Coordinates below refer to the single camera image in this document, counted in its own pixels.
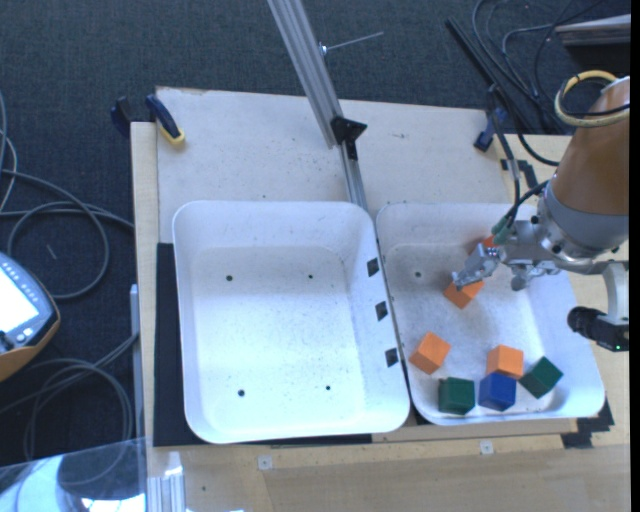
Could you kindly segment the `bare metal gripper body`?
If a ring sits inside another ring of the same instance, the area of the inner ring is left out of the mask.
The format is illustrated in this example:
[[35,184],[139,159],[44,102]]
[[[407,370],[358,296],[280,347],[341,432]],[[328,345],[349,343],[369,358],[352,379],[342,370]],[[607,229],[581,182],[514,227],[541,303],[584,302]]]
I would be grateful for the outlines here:
[[574,246],[562,235],[554,222],[516,221],[499,248],[500,262],[515,275],[556,274],[579,266],[580,256],[571,253]]

